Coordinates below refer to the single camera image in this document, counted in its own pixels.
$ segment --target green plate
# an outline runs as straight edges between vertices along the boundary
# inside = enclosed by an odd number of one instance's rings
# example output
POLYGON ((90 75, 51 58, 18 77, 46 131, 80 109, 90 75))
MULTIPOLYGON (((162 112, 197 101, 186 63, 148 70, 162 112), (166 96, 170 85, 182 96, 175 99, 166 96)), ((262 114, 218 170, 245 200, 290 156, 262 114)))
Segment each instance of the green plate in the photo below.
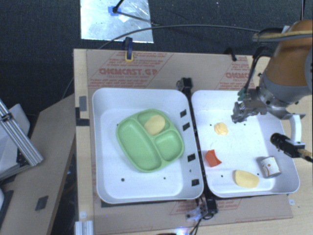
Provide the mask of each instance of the green plate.
POLYGON ((159 170, 184 152, 178 130, 163 112, 156 109, 136 113, 121 121, 116 137, 126 157, 143 172, 159 170), (159 134, 152 136, 143 126, 154 115, 164 117, 165 126, 159 134))

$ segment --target blue clip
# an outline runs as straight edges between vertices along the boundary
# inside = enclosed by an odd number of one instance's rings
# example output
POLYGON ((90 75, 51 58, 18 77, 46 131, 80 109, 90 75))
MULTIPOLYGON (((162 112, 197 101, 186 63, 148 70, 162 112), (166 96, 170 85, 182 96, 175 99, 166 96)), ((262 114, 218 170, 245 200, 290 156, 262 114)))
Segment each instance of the blue clip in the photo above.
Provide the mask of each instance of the blue clip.
MULTIPOLYGON (((115 7, 115 6, 109 6, 109 7, 108 7, 108 12, 109 12, 109 14, 110 14, 111 16, 116 17, 116 16, 118 16, 119 14, 118 14, 118 13, 113 13, 113 8, 114 8, 114 7, 115 7)), ((122 12, 121 8, 118 8, 118 9, 117 9, 117 12, 122 12)))
POLYGON ((126 37, 122 43, 122 50, 126 50, 125 61, 131 63, 134 60, 133 55, 133 39, 131 37, 126 37))

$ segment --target yellow clip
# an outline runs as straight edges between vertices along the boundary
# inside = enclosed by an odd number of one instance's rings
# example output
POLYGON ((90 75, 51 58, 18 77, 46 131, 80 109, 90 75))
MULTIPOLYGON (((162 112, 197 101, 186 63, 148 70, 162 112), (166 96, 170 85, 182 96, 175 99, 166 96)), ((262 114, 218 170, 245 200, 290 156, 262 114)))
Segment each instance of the yellow clip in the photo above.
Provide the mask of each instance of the yellow clip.
POLYGON ((127 59, 127 51, 125 52, 125 61, 126 63, 131 63, 134 60, 134 54, 132 53, 131 59, 127 59))

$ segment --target white can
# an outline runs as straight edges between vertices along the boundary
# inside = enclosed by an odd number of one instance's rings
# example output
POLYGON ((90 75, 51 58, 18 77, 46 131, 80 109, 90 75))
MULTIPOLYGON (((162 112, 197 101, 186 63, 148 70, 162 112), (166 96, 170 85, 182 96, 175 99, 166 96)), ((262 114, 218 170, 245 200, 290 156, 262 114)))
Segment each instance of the white can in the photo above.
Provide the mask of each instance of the white can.
POLYGON ((266 177, 277 176, 281 173, 278 164, 273 156, 261 160, 261 166, 266 177))

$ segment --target orange toy slice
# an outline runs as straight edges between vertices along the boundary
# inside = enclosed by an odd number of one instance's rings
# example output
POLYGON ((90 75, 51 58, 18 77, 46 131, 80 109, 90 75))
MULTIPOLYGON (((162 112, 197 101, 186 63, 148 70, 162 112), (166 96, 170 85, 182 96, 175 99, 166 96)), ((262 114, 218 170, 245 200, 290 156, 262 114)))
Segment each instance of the orange toy slice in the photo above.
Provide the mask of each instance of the orange toy slice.
POLYGON ((222 162, 216 157, 215 150, 209 150, 207 151, 205 155, 205 159, 209 163, 211 167, 217 166, 221 164, 222 162))

